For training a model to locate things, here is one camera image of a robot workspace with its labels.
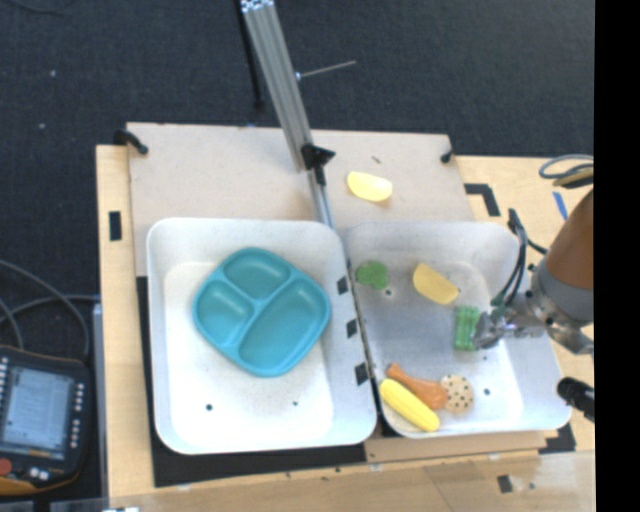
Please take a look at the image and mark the thin black and white rod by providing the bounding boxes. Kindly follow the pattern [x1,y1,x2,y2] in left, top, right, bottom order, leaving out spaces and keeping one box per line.
[344,239,385,426]

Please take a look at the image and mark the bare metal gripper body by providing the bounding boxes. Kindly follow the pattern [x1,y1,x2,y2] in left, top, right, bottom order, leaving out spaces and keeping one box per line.
[499,292,595,356]

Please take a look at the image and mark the black cylinder on white bracket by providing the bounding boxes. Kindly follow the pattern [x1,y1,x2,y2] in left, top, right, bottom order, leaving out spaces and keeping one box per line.
[556,376,595,424]

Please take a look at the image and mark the pale flat board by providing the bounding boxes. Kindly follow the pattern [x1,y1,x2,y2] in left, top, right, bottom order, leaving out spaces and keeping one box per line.
[126,121,550,464]

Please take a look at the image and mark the yellow toy chip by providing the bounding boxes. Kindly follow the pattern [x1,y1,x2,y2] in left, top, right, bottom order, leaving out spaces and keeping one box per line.
[411,262,461,306]
[346,170,394,204]

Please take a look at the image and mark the green broccoli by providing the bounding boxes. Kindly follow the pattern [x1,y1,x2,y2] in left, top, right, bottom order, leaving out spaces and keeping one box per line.
[354,260,391,292]

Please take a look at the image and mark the yellow corn cob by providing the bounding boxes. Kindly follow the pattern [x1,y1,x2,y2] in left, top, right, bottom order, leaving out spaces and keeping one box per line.
[378,377,442,434]

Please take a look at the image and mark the green ribbed toy vegetable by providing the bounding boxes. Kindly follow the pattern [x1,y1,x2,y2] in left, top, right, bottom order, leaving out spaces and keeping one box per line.
[452,304,483,352]

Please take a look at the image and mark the white plastic tray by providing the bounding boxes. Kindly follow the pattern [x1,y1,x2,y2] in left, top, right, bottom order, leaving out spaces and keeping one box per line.
[145,216,379,456]
[341,220,574,441]

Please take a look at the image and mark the orange chicken drumstick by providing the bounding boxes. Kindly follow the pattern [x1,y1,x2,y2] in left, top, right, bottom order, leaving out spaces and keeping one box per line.
[385,362,449,412]

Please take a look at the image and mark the blue divided plate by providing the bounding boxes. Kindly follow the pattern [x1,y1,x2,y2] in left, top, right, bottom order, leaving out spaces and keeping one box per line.
[191,246,333,379]

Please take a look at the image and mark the tan dotted biscuit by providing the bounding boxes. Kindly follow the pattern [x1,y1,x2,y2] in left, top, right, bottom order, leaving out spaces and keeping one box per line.
[439,373,476,416]

